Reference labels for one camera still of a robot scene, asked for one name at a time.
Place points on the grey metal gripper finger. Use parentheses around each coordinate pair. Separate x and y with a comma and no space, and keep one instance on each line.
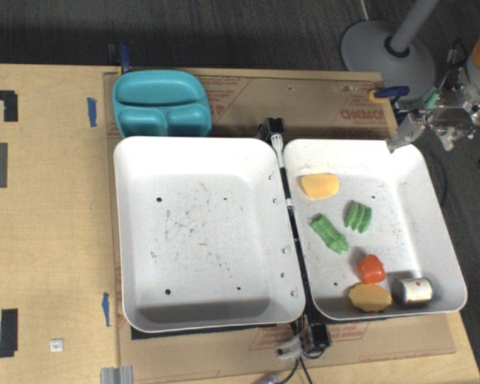
(448,139)
(410,129)

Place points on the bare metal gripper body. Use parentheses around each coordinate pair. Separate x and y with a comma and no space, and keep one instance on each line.
(450,115)

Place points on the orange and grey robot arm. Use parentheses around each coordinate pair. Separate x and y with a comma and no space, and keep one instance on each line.
(478,64)

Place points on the grey floor stand with pole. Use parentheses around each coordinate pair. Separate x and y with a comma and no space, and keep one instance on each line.
(388,54)

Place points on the white plastic tray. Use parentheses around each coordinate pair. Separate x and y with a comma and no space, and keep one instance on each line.
(200,230)
(400,222)

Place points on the brown cardboard board red print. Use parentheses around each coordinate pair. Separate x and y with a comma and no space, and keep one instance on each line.
(312,106)

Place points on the green ridged pea pod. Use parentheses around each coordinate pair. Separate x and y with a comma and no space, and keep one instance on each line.
(358,217)

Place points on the yellow bread slice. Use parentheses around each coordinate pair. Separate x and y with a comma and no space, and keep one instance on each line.
(320,186)

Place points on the green asparagus bunch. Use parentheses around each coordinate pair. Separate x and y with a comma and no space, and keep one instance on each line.
(329,233)

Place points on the thin black and white rod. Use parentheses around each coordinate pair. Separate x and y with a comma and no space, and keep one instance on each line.
(290,206)

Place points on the orange bell pepper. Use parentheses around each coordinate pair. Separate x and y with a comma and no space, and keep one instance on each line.
(371,269)

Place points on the small silver can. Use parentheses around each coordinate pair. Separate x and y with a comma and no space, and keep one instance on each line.
(414,291)

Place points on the yellow round biscuit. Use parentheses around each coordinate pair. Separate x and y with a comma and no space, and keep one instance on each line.
(369,297)

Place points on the blue divided plate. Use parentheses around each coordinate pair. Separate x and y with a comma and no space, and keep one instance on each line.
(160,102)

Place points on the small white square block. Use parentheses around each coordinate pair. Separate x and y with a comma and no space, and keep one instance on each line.
(56,345)

